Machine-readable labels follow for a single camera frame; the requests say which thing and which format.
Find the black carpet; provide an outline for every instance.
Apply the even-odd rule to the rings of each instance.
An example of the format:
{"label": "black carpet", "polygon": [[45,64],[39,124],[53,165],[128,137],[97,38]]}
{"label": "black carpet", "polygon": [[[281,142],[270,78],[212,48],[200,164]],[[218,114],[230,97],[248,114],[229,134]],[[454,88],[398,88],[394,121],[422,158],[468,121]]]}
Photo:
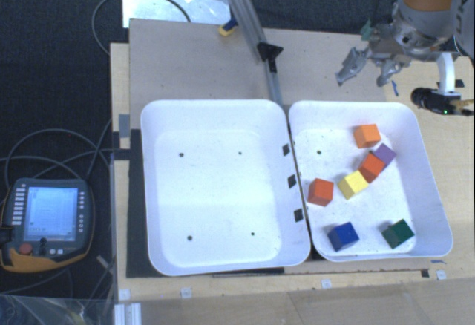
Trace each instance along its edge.
{"label": "black carpet", "polygon": [[[109,62],[91,33],[91,14],[99,1],[0,0],[0,158],[25,135],[46,128],[65,128],[93,142],[99,140],[111,117]],[[380,16],[390,12],[392,1],[381,0]],[[357,33],[371,14],[373,0],[255,0],[255,7],[264,27]],[[104,43],[126,41],[120,0],[105,5],[96,23]],[[110,132],[102,146],[111,147]],[[74,136],[48,133],[29,139],[16,154],[63,160],[91,149]],[[72,166],[85,176],[90,161],[83,159]],[[10,183],[47,167],[47,163],[13,160]],[[55,171],[48,177],[69,175]],[[96,260],[101,256],[107,263],[112,261],[109,176],[102,162],[96,164],[90,184],[97,219],[87,258],[47,283],[12,293],[75,298],[107,295],[111,277],[104,275]],[[6,193],[1,178],[0,196]],[[0,270],[0,292],[41,282],[56,273],[17,275]]]}

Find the red button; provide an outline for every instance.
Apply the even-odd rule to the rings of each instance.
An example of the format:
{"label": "red button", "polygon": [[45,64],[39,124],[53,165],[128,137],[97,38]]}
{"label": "red button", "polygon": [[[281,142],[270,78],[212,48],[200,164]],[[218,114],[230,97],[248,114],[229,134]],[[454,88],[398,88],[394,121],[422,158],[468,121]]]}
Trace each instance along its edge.
{"label": "red button", "polygon": [[22,243],[19,251],[21,255],[30,255],[33,252],[33,246],[31,246],[31,243]]}

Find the empty white tray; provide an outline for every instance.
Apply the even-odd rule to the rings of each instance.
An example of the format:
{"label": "empty white tray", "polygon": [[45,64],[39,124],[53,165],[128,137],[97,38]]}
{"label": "empty white tray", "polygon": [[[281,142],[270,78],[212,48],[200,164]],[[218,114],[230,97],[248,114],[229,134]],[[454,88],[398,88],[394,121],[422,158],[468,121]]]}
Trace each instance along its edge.
{"label": "empty white tray", "polygon": [[310,239],[284,112],[163,100],[142,112],[148,253],[164,275],[292,266]]}
{"label": "empty white tray", "polygon": [[[312,241],[323,257],[339,262],[442,256],[451,250],[451,230],[416,116],[408,107],[389,102],[297,102],[290,108],[289,123],[305,200],[316,177],[335,183],[327,206],[307,203]],[[371,123],[397,155],[368,188],[346,200],[336,183],[358,169],[367,155],[368,149],[356,147],[353,131]],[[381,231],[402,218],[415,236],[391,249]],[[349,221],[360,241],[335,252],[327,233]]]}

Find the red-orange block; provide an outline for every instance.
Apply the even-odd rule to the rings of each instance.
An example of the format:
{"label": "red-orange block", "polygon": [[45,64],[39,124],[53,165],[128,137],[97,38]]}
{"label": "red-orange block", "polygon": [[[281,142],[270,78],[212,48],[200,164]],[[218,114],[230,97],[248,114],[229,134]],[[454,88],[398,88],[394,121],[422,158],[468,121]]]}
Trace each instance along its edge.
{"label": "red-orange block", "polygon": [[381,134],[377,125],[358,126],[355,132],[353,132],[353,136],[358,148],[373,147],[381,140]]}
{"label": "red-orange block", "polygon": [[368,154],[363,160],[358,170],[363,175],[364,179],[371,183],[381,173],[386,165],[373,154]]}
{"label": "red-orange block", "polygon": [[308,202],[327,206],[333,199],[333,183],[322,179],[314,179],[309,187]]}

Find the green cube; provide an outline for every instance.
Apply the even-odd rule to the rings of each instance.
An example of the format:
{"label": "green cube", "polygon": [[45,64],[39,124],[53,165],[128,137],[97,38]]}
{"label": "green cube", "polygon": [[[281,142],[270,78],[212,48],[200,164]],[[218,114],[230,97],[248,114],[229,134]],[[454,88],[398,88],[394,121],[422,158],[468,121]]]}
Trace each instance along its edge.
{"label": "green cube", "polygon": [[414,232],[410,229],[405,220],[400,220],[394,225],[389,226],[382,234],[392,249],[414,236]]}

